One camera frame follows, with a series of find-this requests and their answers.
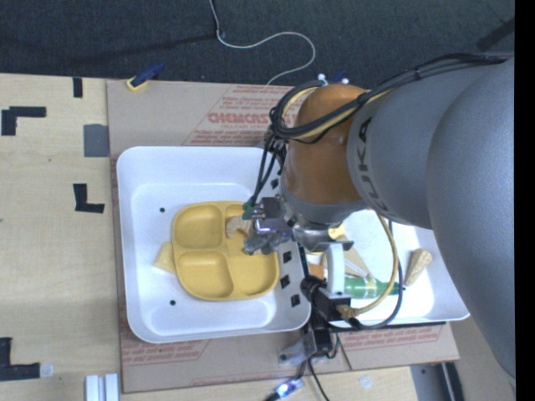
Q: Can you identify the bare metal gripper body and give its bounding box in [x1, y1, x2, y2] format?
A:
[253, 196, 343, 253]

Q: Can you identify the tan curved biscuit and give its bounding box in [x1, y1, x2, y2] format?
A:
[224, 214, 248, 240]

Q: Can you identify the yellow divided plate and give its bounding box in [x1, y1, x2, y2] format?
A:
[171, 200, 281, 302]

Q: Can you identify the beige pizza slice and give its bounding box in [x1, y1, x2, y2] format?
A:
[343, 246, 372, 280]

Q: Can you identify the pale yellow cheese wedge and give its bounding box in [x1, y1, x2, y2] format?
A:
[152, 241, 176, 273]

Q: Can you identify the green bottle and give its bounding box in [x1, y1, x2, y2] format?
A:
[344, 276, 403, 301]

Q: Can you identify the white plastic tray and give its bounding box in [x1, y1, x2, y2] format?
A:
[115, 145, 313, 344]
[304, 206, 471, 326]

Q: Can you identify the beige waffle cone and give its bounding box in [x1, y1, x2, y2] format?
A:
[403, 248, 434, 287]

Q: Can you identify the brown cardboard board, red print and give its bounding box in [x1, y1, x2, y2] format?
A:
[105, 79, 461, 394]

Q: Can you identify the black cylinder on white bracket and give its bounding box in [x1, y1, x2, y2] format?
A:
[300, 242, 356, 321]

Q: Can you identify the black block with thin wires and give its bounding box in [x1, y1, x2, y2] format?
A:
[307, 322, 338, 357]

